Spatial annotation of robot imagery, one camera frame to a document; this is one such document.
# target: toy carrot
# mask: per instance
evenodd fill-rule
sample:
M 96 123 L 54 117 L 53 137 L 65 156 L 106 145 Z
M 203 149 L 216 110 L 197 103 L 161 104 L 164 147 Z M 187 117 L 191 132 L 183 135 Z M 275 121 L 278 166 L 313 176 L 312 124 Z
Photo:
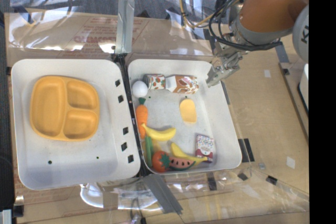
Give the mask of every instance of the toy carrot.
M 147 119 L 148 119 L 148 109 L 144 105 L 145 101 L 146 101 L 145 98 L 139 98 L 140 104 L 135 110 L 135 117 L 137 120 L 136 122 L 138 124 L 141 139 L 144 139 L 146 135 L 146 130 L 144 129 L 144 127 L 141 126 L 141 124 L 144 123 L 145 125 L 147 125 Z

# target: toy banana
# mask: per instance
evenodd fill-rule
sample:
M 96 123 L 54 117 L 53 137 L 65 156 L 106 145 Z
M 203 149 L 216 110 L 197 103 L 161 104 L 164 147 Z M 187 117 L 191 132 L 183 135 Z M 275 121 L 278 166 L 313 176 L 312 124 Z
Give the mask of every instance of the toy banana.
M 195 161 L 195 166 L 200 164 L 201 162 L 205 162 L 208 160 L 207 157 L 202 157 L 202 158 L 199 158 L 199 157 L 195 157 L 195 156 L 190 156 L 190 155 L 187 155 L 185 154 L 180 148 L 178 145 L 176 145 L 175 143 L 172 143 L 171 144 L 171 151 L 172 151 L 172 154 L 177 157 L 177 158 L 183 158 L 183 159 L 187 159 L 189 161 Z
M 176 134 L 176 128 L 168 128 L 163 131 L 157 131 L 147 127 L 144 123 L 141 124 L 141 126 L 146 130 L 146 135 L 148 135 L 151 139 L 158 141 L 168 141 Z

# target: yellow plate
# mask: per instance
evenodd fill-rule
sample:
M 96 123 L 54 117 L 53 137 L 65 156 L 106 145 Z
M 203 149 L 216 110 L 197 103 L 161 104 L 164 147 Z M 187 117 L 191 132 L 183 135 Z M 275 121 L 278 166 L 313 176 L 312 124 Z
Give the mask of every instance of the yellow plate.
M 99 97 L 89 83 L 63 76 L 44 76 L 34 85 L 30 124 L 42 137 L 82 141 L 99 123 Z

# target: egg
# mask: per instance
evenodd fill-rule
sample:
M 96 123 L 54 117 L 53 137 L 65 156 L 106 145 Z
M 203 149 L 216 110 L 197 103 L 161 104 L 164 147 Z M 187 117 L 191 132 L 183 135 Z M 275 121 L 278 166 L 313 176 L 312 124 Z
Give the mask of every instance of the egg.
M 145 97 L 148 93 L 148 87 L 146 83 L 141 80 L 136 81 L 132 86 L 132 93 L 135 97 Z

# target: small carton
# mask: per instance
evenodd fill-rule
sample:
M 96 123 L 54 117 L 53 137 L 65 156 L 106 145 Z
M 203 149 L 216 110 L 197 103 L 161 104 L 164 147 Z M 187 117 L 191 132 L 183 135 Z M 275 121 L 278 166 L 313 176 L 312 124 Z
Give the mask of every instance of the small carton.
M 199 134 L 196 137 L 196 157 L 207 157 L 207 163 L 213 162 L 214 139 L 205 135 Z

